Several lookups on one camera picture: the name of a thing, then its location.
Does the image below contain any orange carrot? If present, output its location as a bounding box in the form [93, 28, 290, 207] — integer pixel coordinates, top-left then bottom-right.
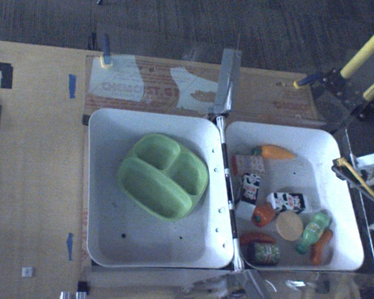
[250, 143, 297, 163]

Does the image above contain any orange sausage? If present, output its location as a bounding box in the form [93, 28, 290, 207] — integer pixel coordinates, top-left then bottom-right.
[309, 228, 334, 267]

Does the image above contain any green divided plate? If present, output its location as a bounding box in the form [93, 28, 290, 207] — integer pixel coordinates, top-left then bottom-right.
[113, 130, 213, 226]

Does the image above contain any tan round biscuit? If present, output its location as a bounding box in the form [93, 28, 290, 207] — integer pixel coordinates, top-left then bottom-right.
[274, 209, 306, 243]

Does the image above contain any green plastic bottle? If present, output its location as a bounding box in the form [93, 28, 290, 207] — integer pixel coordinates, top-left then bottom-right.
[295, 209, 333, 257]

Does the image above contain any white plastic tray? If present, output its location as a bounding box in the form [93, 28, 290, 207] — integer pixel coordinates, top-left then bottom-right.
[75, 105, 247, 278]
[213, 119, 374, 280]

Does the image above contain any cow print carton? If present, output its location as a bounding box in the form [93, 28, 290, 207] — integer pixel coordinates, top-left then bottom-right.
[264, 190, 312, 216]
[234, 172, 263, 221]

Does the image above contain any red sausage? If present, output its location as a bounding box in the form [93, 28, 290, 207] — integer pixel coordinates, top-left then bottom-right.
[238, 230, 279, 249]

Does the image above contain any brown cardboard board red print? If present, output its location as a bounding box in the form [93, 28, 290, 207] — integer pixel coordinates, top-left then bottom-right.
[67, 51, 332, 289]

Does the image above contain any green can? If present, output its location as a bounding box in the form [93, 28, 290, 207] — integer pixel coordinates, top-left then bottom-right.
[248, 241, 282, 269]

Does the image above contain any orange pepper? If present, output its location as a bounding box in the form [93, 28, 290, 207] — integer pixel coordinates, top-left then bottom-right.
[250, 201, 278, 230]

